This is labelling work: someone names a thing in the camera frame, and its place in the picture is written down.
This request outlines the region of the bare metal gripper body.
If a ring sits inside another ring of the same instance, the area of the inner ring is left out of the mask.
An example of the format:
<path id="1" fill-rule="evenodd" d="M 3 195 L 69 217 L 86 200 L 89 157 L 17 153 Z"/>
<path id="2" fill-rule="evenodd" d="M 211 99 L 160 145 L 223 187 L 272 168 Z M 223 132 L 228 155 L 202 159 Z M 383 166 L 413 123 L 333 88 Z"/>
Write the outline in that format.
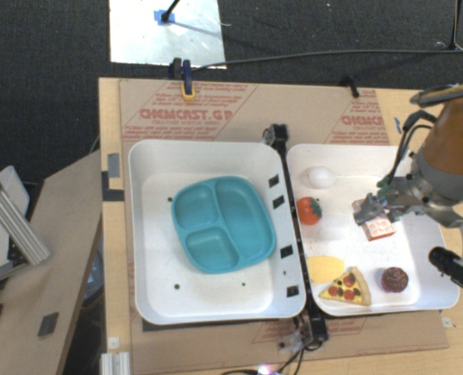
<path id="1" fill-rule="evenodd" d="M 421 176 L 389 176 L 378 182 L 378 199 L 387 207 L 400 207 L 405 214 L 425 215 L 442 226 L 461 226 L 463 216 L 454 211 L 458 200 L 450 199 L 435 191 Z"/>

